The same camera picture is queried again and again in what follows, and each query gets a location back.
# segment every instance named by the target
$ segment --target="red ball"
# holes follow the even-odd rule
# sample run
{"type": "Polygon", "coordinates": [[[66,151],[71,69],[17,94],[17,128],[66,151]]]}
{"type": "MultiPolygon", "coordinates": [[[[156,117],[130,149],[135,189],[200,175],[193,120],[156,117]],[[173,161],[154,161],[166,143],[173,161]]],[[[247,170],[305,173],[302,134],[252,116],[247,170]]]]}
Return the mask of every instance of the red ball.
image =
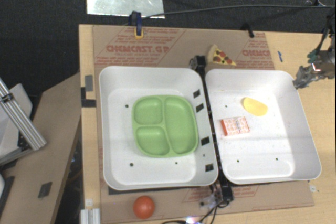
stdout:
{"type": "Polygon", "coordinates": [[[153,200],[148,196],[141,196],[133,204],[133,212],[140,219],[151,217],[155,210],[153,200]]]}

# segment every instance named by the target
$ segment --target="green plate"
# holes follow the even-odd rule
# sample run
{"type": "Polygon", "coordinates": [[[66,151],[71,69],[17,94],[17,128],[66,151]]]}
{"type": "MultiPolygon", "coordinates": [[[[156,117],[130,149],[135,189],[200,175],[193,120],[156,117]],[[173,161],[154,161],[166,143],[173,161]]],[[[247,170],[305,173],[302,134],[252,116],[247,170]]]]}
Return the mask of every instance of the green plate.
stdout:
{"type": "Polygon", "coordinates": [[[198,131],[190,103],[176,95],[138,99],[132,109],[135,142],[151,157],[190,154],[198,146],[198,131]]]}

